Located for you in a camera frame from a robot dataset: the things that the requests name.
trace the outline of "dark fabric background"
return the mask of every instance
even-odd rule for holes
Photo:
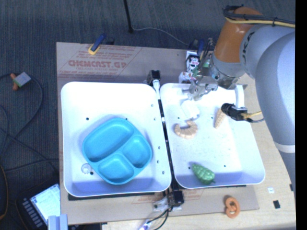
[[[56,42],[93,43],[101,33],[115,45],[187,49],[194,39],[217,40],[225,22],[226,5],[252,7],[262,14],[295,20],[295,0],[127,0],[134,28],[156,30],[128,32],[123,0],[0,0],[0,76],[25,71],[42,86],[43,101],[37,115],[17,136],[18,140],[48,159],[58,158]],[[31,82],[12,91],[8,76],[0,78],[0,105],[15,135],[33,115],[40,90]],[[0,128],[6,118],[0,110]],[[0,131],[0,144],[4,133]],[[29,148],[11,142],[0,164],[5,170],[40,161]],[[53,173],[48,163],[7,172],[10,202],[22,191],[41,183]],[[14,205],[0,222],[1,230],[18,229]]]

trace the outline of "blue bowl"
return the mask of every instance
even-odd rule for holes
[[[129,121],[113,118],[98,126],[83,141],[82,153],[106,182],[131,181],[151,161],[152,148]]]

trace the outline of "wooden table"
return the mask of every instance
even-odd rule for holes
[[[185,71],[186,51],[127,46],[102,46],[96,56],[87,53],[89,45],[57,43],[59,158],[61,212],[69,224],[107,222],[103,229],[138,229],[153,213],[153,201],[161,193],[88,200],[69,200],[63,185],[63,142],[60,90],[70,81],[141,83],[150,70],[160,70],[161,85],[178,82]],[[247,84],[245,105],[248,112],[258,111],[254,80],[246,74],[239,83]],[[291,229],[296,226],[294,194],[283,160],[265,122],[251,124],[265,167],[265,180],[247,187],[188,190],[182,211],[171,212],[163,229]],[[224,213],[224,198],[234,196],[242,211],[231,219]],[[158,227],[160,219],[152,227]]]

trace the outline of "orange ring-shaped toy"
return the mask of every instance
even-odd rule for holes
[[[229,218],[236,218],[240,213],[240,204],[234,197],[229,197],[225,201],[226,215]]]

